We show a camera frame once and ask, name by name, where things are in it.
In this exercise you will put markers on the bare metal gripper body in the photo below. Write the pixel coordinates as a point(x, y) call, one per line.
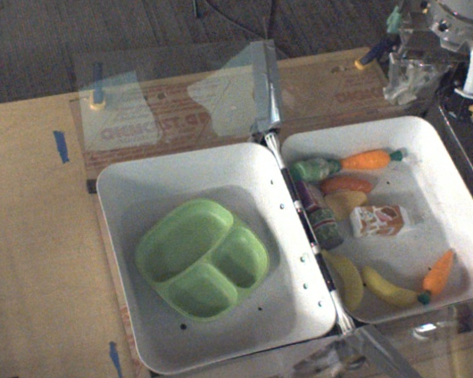
point(431, 36)

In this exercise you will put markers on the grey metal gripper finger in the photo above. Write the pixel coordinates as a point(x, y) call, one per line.
point(399, 84)
point(429, 75)

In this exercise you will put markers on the brown cardboard board red print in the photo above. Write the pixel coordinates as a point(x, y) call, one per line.
point(318, 87)

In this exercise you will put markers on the orange carrot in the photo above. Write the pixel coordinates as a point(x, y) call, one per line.
point(367, 160)
point(439, 274)

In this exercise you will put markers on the orange red sausage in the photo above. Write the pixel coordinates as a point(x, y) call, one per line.
point(344, 185)

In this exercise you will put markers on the white plastic tray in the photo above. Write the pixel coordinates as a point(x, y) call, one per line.
point(245, 340)
point(445, 192)

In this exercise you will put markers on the green plastic bottle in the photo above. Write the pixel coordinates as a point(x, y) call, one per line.
point(312, 170)

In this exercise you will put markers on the yellow bread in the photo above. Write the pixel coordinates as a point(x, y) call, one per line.
point(345, 204)

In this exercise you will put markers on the white carton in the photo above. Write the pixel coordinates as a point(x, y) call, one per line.
point(378, 220)

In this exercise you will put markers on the dark green can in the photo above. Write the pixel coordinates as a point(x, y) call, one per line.
point(326, 228)

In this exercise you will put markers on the yellow banana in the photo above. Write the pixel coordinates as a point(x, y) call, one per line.
point(348, 281)
point(387, 288)

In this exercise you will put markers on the green divided plate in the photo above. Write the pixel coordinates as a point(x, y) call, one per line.
point(192, 245)

